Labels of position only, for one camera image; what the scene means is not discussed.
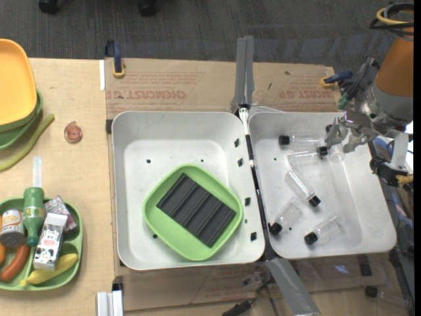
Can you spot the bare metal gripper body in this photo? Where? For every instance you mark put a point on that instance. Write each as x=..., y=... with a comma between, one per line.
x=363, y=120

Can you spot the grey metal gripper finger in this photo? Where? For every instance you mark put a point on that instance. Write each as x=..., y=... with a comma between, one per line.
x=335, y=133
x=354, y=143

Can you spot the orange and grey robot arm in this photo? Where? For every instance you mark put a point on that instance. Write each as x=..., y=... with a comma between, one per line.
x=396, y=68

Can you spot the clear plastic bottle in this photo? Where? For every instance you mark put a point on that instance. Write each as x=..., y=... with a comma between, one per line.
x=289, y=213
x=304, y=143
x=337, y=153
x=301, y=158
x=327, y=229
x=300, y=184

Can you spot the white plastic tray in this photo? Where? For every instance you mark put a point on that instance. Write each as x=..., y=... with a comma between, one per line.
x=355, y=206
x=138, y=209

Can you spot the thin black and white rod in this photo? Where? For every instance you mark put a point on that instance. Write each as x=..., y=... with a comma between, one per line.
x=250, y=150

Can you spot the black ribbed rectangular panel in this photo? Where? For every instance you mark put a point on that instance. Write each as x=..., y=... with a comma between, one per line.
x=196, y=209

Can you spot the brown cardboard board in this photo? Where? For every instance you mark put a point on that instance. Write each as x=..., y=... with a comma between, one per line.
x=171, y=87

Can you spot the pink round slice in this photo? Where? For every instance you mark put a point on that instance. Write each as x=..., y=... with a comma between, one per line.
x=73, y=132

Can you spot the green divided plate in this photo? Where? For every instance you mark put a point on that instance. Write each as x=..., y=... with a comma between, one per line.
x=74, y=242

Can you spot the red and white packet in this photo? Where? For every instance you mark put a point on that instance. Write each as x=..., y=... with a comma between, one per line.
x=60, y=206

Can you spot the long green bean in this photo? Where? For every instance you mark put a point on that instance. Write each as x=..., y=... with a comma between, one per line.
x=31, y=140

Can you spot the white cow print carton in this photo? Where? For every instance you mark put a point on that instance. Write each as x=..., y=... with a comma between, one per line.
x=49, y=242

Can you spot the green bottle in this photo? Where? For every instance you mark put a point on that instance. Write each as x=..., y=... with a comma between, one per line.
x=33, y=216

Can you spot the yellow banana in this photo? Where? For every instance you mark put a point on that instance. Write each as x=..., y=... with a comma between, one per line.
x=52, y=270

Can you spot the yellow plate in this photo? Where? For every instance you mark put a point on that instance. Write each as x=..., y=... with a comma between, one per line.
x=14, y=84

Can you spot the small can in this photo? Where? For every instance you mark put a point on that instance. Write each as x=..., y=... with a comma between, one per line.
x=11, y=227

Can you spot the red sausage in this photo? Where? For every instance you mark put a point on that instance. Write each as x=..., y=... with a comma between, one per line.
x=16, y=263

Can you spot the orange carrot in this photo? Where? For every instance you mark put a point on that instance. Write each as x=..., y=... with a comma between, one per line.
x=2, y=253

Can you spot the black cylinder on white bracket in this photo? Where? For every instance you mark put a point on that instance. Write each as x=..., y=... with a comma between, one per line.
x=389, y=171

